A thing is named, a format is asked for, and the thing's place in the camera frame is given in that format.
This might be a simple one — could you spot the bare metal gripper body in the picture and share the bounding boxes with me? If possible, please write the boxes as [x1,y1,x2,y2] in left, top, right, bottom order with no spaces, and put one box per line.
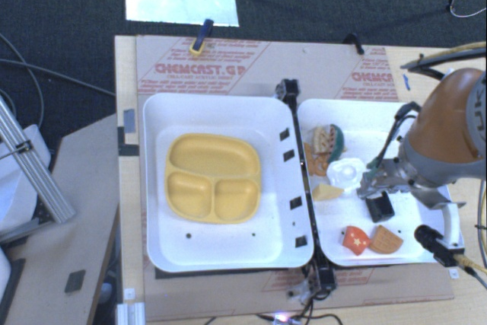
[365,158,423,196]

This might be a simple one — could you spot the black box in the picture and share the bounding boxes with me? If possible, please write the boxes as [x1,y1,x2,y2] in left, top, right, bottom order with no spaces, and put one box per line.
[364,191,396,224]

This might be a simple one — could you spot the white fried egg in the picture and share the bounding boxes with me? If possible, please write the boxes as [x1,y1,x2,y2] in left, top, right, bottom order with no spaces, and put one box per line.
[326,158,365,196]

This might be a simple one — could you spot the yellow cheese wedge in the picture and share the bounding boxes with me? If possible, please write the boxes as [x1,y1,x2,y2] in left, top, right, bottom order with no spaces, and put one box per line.
[311,183,345,202]

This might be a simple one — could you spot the green watermelon slice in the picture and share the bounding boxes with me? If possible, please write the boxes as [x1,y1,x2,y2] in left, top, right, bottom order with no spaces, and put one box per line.
[326,123,346,165]

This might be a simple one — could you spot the red wedge with yellow star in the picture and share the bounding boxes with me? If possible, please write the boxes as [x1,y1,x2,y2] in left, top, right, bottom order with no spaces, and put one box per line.
[341,225,372,256]

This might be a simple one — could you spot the orange pretzel biscuit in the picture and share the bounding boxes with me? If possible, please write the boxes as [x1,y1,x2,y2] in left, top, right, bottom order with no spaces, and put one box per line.
[304,142,329,177]

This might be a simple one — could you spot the white plastic tray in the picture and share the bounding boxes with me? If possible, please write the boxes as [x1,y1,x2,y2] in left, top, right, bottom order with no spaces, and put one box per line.
[296,98,466,267]
[142,92,316,274]

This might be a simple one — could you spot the orange waffle piece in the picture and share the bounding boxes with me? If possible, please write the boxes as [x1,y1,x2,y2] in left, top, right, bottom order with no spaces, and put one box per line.
[368,225,405,256]

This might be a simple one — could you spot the thin black rod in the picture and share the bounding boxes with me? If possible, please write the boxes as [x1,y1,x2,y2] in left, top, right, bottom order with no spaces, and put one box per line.
[285,94,329,272]

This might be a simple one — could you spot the beige pizza slice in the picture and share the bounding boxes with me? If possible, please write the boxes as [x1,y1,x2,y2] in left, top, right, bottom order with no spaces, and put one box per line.
[311,126,333,156]

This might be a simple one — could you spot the yellow divided plate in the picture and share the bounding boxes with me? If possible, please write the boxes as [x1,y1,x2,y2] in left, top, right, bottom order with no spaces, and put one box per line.
[164,132,263,225]

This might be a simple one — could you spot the brown cardboard board red print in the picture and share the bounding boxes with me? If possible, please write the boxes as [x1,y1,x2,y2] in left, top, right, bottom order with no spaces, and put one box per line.
[135,34,456,312]

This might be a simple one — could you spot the black cylinder on white bracket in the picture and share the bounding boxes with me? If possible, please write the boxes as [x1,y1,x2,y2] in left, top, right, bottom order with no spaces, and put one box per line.
[413,201,466,268]

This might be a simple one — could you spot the black block with thin wires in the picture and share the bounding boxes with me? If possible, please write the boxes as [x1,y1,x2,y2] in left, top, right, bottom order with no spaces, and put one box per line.
[275,78,300,102]
[303,264,338,298]

